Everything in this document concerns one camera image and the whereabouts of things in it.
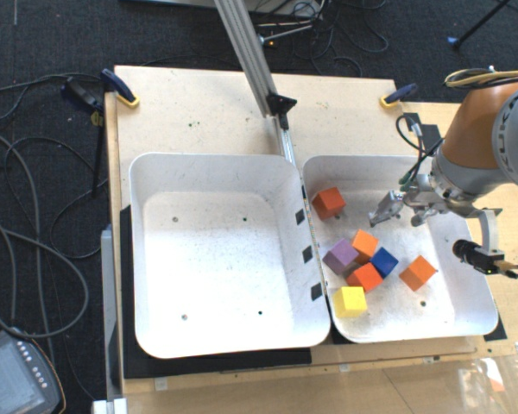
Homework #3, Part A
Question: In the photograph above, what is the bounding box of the orange cube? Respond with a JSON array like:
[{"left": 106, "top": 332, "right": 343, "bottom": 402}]
[
  {"left": 345, "top": 261, "right": 385, "bottom": 294},
  {"left": 398, "top": 254, "right": 439, "bottom": 293},
  {"left": 351, "top": 229, "right": 380, "bottom": 266},
  {"left": 311, "top": 185, "right": 347, "bottom": 222}
]

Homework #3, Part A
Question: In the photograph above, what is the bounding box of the white plastic tray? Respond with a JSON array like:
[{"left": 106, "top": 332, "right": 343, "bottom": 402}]
[
  {"left": 128, "top": 151, "right": 333, "bottom": 361},
  {"left": 301, "top": 154, "right": 501, "bottom": 345}
]

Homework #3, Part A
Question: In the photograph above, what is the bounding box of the yellow cube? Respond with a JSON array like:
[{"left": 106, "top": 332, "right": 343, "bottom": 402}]
[{"left": 332, "top": 285, "right": 369, "bottom": 320}]

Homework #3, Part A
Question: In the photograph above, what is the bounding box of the blue cube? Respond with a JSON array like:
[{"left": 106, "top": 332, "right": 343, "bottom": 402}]
[{"left": 369, "top": 246, "right": 400, "bottom": 279}]

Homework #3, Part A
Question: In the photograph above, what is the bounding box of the pale wood board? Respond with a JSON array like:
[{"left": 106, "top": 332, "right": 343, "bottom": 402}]
[{"left": 113, "top": 64, "right": 479, "bottom": 382}]

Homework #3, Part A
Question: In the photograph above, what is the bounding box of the black cylinder on white bracket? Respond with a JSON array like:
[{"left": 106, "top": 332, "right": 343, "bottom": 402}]
[{"left": 452, "top": 207, "right": 507, "bottom": 276}]

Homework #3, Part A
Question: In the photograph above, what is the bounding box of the purple cube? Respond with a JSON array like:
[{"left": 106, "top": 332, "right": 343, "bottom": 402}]
[{"left": 321, "top": 237, "right": 361, "bottom": 276}]

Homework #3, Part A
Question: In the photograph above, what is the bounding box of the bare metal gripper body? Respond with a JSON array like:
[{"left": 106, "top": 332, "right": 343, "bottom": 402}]
[{"left": 403, "top": 172, "right": 477, "bottom": 220}]

